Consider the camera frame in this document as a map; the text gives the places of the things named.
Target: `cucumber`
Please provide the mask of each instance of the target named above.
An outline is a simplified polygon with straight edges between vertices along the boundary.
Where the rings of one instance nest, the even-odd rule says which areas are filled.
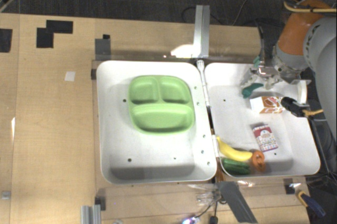
[[[230,174],[247,175],[251,173],[250,166],[245,162],[223,158],[222,165],[223,168]]]

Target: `blue handled tool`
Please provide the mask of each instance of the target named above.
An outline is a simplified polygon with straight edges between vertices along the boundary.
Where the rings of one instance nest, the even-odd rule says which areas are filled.
[[[313,198],[306,195],[304,191],[300,191],[297,194],[297,198],[300,200],[301,204],[314,211],[319,218],[323,218],[326,215],[324,209]]]

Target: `wooden surface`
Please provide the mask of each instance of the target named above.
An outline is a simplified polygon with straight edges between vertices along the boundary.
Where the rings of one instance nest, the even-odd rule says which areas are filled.
[[[74,32],[55,34],[53,49],[36,48],[36,28],[45,27],[46,20],[73,21]],[[202,210],[196,204],[200,190],[184,184],[119,187],[100,181],[90,76],[94,40],[103,34],[111,35],[114,54],[165,55],[193,42],[193,25],[20,15],[19,28],[12,26],[20,38],[11,224],[80,223],[80,208],[93,205],[96,190],[107,195],[110,206],[102,212],[105,224],[115,218],[124,223],[180,223]],[[254,58],[260,50],[254,28],[211,26],[210,35],[210,52],[216,56]],[[76,72],[74,82],[64,81],[67,71]],[[282,186],[264,183],[241,191],[259,223],[309,223],[305,208],[295,196],[285,195]],[[219,219],[236,223],[228,206],[219,207]]]

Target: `yellow cable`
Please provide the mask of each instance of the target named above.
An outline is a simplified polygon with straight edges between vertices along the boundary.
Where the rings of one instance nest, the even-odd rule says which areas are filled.
[[[316,110],[316,111],[302,110],[302,112],[304,113],[304,115],[305,115],[306,117],[309,117],[309,116],[313,116],[313,115],[322,113],[322,112],[324,112],[324,111],[323,111],[322,109],[320,109],[320,110]]]
[[[290,7],[286,2],[283,2],[284,7],[288,11],[292,12],[298,12],[298,13],[336,13],[336,8],[295,8],[295,7]]]

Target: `orange toy food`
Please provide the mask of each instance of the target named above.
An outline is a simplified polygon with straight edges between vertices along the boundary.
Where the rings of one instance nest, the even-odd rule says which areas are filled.
[[[257,171],[265,171],[264,154],[261,151],[255,151],[252,155],[252,164]]]

